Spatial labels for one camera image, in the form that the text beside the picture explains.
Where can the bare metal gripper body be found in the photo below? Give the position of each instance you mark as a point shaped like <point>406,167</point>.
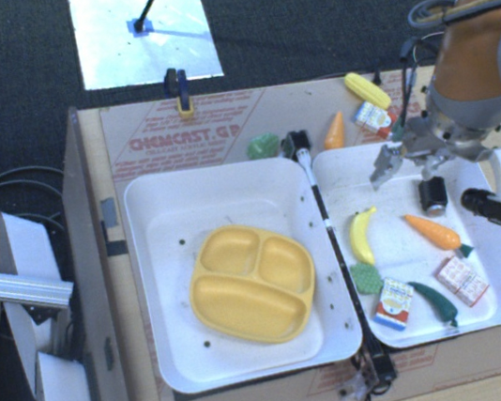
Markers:
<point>452,143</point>

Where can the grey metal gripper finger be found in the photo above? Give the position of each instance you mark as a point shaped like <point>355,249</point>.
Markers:
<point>385,167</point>
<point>433,169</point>

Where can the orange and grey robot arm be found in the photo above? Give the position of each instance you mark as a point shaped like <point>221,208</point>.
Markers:
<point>469,58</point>

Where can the small black can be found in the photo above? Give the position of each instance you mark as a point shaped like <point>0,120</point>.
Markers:
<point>432,195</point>

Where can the white red blue carton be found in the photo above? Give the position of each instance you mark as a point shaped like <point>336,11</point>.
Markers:
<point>374,119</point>
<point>394,304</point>

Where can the small orange carrot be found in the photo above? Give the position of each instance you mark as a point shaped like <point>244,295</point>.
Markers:
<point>335,133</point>

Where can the orange carrot with green stem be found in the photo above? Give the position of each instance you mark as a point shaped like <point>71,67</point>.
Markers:
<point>434,230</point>

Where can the white plastic tray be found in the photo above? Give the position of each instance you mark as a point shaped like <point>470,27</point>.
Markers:
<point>172,303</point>
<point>400,241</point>

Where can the yellow banana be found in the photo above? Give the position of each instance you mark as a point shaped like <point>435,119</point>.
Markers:
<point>360,238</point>

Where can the yellow corn cob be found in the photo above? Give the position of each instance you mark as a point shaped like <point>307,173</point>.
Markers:
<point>367,89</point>

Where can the thin black and white rod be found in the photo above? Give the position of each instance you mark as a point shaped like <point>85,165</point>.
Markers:
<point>332,233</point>

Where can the green textured vegetable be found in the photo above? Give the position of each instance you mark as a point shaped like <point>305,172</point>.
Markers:
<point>365,278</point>

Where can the red and white carton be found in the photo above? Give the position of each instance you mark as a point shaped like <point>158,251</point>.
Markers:
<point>464,282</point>

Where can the green leafy vegetable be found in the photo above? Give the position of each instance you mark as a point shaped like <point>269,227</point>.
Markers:
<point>263,146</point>

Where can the dark green chili pepper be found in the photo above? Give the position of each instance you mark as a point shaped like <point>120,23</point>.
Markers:
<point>433,299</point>

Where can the yellow divided plate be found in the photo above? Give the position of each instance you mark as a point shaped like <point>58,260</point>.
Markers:
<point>247,295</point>

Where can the brown cardboard board red print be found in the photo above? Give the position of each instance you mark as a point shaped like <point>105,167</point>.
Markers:
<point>200,127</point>

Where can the black cylinder on white bracket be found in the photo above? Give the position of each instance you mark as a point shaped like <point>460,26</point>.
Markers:
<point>486,203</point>

